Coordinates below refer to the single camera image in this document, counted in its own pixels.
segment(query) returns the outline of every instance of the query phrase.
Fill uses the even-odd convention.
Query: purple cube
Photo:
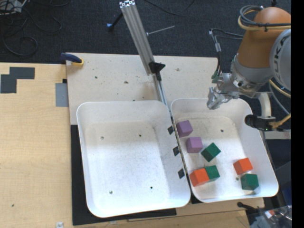
[[[176,129],[180,138],[188,136],[193,131],[189,120],[179,122],[178,124],[176,124]]]
[[[198,153],[203,148],[203,143],[200,137],[190,137],[186,141],[188,153]]]

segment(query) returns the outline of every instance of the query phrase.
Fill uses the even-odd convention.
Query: plastic tray
[[[177,99],[171,104],[175,124],[189,120],[193,132],[179,138],[181,151],[188,174],[195,169],[216,165],[220,177],[191,190],[202,202],[216,202],[255,197],[272,197],[278,192],[278,182],[267,155],[259,130],[249,127],[244,119],[252,114],[247,102],[242,99],[231,100],[216,110],[207,108],[207,99]],[[187,153],[186,140],[201,137],[204,148],[214,142],[221,152],[210,162],[200,153]],[[241,188],[240,175],[233,163],[248,157],[257,174],[259,187],[253,191]]]
[[[169,109],[160,101],[87,102],[77,121],[86,201],[106,218],[190,200]]]

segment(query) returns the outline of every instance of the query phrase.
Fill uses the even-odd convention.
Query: aluminum rod
[[[152,72],[150,70],[149,63],[154,62],[154,57],[143,28],[142,20],[135,5],[135,1],[126,0],[124,2],[120,2],[119,5],[146,73],[147,75],[150,75]]]
[[[156,88],[156,91],[157,91],[158,99],[168,107],[167,100],[166,100],[166,97],[165,97],[165,93],[164,93],[164,90],[163,90],[163,87],[162,87],[162,82],[160,80],[157,80],[155,74],[153,75],[153,80],[154,80],[155,88]]]

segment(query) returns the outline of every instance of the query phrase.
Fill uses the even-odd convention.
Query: black bracket
[[[156,62],[150,62],[149,67],[153,74],[156,75],[157,80],[161,81],[162,77],[160,74],[160,71],[165,67],[166,65],[162,63],[156,63]]]

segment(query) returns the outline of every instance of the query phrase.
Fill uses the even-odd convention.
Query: cube
[[[233,163],[234,169],[238,175],[242,175],[253,169],[249,158],[243,158]]]
[[[177,133],[179,134],[179,137],[186,137],[190,135],[190,133],[193,132],[192,126],[189,122],[189,120],[182,121],[176,124],[176,130]]]
[[[209,181],[215,181],[217,178],[220,177],[219,171],[215,165],[206,166],[205,169],[208,174]]]
[[[221,150],[215,145],[215,143],[211,143],[206,149],[201,152],[201,155],[205,157],[205,159],[210,162],[215,158]]]
[[[200,137],[190,137],[186,140],[188,153],[199,153],[203,148],[203,143]]]
[[[202,185],[209,181],[209,176],[205,168],[193,171],[190,175],[191,183],[194,187]]]
[[[258,184],[258,179],[256,174],[246,173],[241,177],[241,184],[243,190],[254,190],[256,189]]]

